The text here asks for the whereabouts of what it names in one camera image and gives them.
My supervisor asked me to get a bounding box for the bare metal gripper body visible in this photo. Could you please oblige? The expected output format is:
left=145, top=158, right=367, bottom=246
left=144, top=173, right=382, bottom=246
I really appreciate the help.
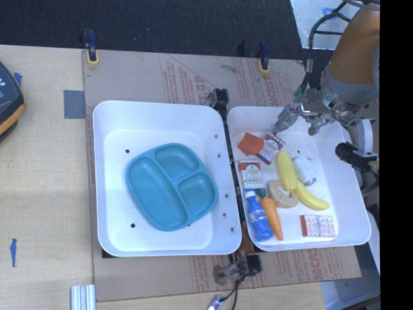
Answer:
left=299, top=87, right=377, bottom=126

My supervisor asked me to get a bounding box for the red and white patterned packet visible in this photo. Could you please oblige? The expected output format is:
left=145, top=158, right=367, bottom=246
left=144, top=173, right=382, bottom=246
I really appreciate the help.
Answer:
left=256, top=133, right=286, bottom=166

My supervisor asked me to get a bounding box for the orange toy packet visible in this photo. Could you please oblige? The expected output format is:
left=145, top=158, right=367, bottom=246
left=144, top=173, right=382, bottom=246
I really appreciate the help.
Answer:
left=237, top=132, right=265, bottom=156

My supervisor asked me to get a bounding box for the yellow corn cob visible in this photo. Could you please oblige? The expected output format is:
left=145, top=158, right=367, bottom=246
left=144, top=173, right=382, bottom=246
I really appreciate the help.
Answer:
left=276, top=150, right=299, bottom=192

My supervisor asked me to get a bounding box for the orange and white carton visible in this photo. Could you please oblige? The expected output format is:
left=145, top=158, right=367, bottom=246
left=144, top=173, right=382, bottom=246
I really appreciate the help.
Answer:
left=237, top=160, right=262, bottom=191

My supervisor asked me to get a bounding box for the white plastic tray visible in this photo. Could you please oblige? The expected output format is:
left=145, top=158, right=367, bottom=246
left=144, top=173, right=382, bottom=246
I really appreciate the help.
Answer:
left=227, top=105, right=372, bottom=253
left=92, top=100, right=243, bottom=258

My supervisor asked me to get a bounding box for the thin black rod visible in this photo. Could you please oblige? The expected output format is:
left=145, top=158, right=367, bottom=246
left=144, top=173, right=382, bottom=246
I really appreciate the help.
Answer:
left=221, top=107, right=250, bottom=255

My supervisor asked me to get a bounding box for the yellow banana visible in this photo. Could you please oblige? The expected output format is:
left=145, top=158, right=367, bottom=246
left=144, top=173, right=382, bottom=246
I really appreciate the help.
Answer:
left=294, top=180, right=331, bottom=212

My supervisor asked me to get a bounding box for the beige pineapple slice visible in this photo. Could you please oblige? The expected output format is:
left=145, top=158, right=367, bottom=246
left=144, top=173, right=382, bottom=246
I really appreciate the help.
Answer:
left=267, top=179, right=299, bottom=209

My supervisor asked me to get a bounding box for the orange carrot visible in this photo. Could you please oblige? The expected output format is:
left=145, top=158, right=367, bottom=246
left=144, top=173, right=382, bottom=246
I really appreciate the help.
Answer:
left=256, top=188, right=285, bottom=242

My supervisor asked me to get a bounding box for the red and white flat carton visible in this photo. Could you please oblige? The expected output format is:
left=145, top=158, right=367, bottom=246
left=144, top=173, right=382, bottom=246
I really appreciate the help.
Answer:
left=299, top=214, right=337, bottom=238

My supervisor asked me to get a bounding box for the blue bottle with white cap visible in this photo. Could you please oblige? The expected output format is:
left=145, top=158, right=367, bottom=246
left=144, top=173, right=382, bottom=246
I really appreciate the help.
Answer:
left=243, top=190, right=274, bottom=242

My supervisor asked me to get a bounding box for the blue divided plate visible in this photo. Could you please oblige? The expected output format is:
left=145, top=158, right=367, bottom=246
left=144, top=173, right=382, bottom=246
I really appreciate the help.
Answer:
left=125, top=142, right=219, bottom=233

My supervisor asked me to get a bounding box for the brown cardboard board red print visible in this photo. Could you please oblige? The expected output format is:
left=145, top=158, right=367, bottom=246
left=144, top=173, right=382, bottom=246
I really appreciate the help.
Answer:
left=82, top=49, right=363, bottom=302

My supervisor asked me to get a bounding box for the black cylinder on white bracket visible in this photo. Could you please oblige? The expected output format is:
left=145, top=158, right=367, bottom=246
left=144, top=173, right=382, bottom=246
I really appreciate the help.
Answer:
left=334, top=118, right=379, bottom=174

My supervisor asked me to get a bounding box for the black block with thin wires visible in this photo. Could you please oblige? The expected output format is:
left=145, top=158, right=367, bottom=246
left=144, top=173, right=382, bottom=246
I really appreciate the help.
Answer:
left=211, top=88, right=230, bottom=110
left=244, top=253, right=263, bottom=276

